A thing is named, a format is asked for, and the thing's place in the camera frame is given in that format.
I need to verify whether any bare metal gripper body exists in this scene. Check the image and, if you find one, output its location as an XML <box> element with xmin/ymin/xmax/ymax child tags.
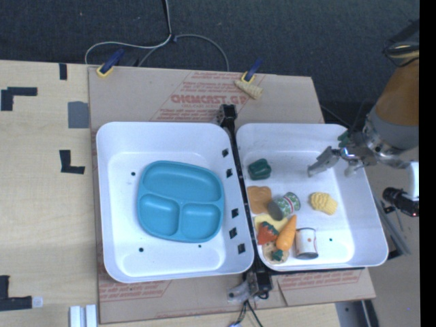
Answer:
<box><xmin>339</xmin><ymin>131</ymin><xmax>412</xmax><ymax>170</ymax></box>

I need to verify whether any yellow toy corn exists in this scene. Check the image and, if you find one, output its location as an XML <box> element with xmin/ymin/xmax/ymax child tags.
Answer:
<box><xmin>309</xmin><ymin>191</ymin><xmax>339</xmax><ymax>216</ymax></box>

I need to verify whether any white plastic tray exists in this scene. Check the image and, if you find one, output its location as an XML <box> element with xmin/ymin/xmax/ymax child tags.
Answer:
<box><xmin>95</xmin><ymin>121</ymin><xmax>255</xmax><ymax>283</ymax></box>
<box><xmin>235</xmin><ymin>123</ymin><xmax>390</xmax><ymax>273</ymax></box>

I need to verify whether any green labelled small can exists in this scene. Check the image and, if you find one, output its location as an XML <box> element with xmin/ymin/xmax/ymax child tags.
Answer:
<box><xmin>266</xmin><ymin>191</ymin><xmax>302</xmax><ymax>222</ymax></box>

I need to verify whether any green toy pepper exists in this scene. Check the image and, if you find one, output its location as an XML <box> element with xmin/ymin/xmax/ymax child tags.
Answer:
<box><xmin>247</xmin><ymin>158</ymin><xmax>273</xmax><ymax>181</ymax></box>

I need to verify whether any tan toy bread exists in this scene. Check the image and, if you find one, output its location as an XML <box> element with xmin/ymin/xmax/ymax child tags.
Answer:
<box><xmin>246</xmin><ymin>185</ymin><xmax>273</xmax><ymax>215</ymax></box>

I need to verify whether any orange toy carrot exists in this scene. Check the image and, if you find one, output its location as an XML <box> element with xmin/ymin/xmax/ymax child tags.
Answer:
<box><xmin>270</xmin><ymin>214</ymin><xmax>298</xmax><ymax>262</ymax></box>

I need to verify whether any white small can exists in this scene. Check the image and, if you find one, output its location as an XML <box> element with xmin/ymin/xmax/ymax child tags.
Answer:
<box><xmin>294</xmin><ymin>227</ymin><xmax>320</xmax><ymax>260</ymax></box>

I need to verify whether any thin black rod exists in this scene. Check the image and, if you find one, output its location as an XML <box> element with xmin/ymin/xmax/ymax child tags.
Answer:
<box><xmin>226</xmin><ymin>116</ymin><xmax>265</xmax><ymax>303</ymax></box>

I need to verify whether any yellow toy cheese slice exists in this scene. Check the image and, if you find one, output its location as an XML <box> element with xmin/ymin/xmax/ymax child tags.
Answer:
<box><xmin>253</xmin><ymin>213</ymin><xmax>289</xmax><ymax>233</ymax></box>

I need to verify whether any red toy strawberry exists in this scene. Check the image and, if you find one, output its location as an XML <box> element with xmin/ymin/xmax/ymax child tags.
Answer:
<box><xmin>256</xmin><ymin>221</ymin><xmax>280</xmax><ymax>246</ymax></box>

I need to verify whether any beige toy biscuit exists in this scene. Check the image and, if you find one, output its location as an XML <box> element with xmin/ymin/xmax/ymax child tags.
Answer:
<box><xmin>262</xmin><ymin>241</ymin><xmax>291</xmax><ymax>265</ymax></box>

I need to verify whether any blue divided plate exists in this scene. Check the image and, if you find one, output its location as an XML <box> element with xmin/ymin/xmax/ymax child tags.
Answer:
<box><xmin>136</xmin><ymin>160</ymin><xmax>225</xmax><ymax>243</ymax></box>

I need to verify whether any brown cardboard board red print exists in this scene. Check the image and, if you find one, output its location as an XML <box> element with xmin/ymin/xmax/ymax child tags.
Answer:
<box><xmin>87</xmin><ymin>65</ymin><xmax>377</xmax><ymax>325</ymax></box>

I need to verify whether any black cylinder on white bracket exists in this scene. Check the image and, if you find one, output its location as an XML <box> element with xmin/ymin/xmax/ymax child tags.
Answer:
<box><xmin>381</xmin><ymin>160</ymin><xmax>420</xmax><ymax>218</ymax></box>

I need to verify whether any black block with thin wires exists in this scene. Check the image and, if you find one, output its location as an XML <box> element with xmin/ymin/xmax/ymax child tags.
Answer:
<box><xmin>252</xmin><ymin>270</ymin><xmax>274</xmax><ymax>293</ymax></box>
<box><xmin>217</xmin><ymin>104</ymin><xmax>238</xmax><ymax>129</ymax></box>

